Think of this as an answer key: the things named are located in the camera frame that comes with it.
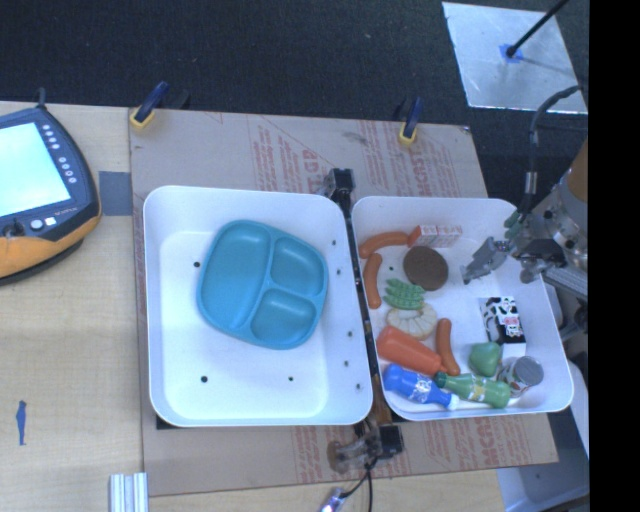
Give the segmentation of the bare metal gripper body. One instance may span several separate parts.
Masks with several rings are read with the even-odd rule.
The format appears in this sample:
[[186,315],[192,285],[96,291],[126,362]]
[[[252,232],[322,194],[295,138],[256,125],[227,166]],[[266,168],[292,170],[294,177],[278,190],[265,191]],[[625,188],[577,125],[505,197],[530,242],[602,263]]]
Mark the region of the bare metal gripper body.
[[588,199],[550,193],[537,206],[525,193],[512,216],[511,255],[540,272],[550,267],[588,271]]

